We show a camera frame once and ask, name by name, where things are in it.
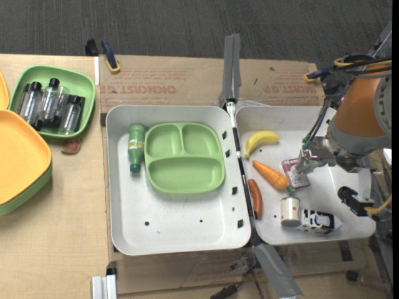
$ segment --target yellow banana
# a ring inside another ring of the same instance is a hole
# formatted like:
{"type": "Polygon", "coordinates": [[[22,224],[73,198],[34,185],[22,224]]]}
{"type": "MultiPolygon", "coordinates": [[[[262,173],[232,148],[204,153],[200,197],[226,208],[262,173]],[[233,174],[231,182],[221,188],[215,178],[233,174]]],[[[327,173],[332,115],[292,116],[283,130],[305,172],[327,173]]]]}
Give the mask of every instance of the yellow banana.
{"type": "Polygon", "coordinates": [[[247,140],[244,158],[249,158],[249,155],[258,146],[264,143],[278,142],[279,140],[280,137],[273,131],[258,131],[255,134],[252,134],[247,140]]]}

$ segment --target yellow plate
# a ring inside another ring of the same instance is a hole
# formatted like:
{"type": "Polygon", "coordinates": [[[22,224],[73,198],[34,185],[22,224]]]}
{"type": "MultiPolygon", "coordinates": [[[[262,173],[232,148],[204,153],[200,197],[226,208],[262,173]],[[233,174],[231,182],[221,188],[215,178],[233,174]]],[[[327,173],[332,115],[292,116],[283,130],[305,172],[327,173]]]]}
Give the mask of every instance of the yellow plate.
{"type": "Polygon", "coordinates": [[[0,71],[0,110],[5,110],[8,107],[9,101],[6,81],[4,81],[4,77],[0,71]]]}
{"type": "Polygon", "coordinates": [[[0,110],[0,205],[23,193],[49,168],[51,150],[18,114],[0,110]]]}

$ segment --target white can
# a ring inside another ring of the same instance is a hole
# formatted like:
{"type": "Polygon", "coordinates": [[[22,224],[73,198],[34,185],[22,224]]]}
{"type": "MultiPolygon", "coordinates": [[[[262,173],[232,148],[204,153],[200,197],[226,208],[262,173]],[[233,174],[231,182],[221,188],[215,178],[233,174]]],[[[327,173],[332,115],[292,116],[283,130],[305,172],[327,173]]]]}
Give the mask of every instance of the white can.
{"type": "Polygon", "coordinates": [[[296,197],[285,197],[281,199],[281,224],[286,227],[297,227],[299,220],[299,203],[296,197]]]}

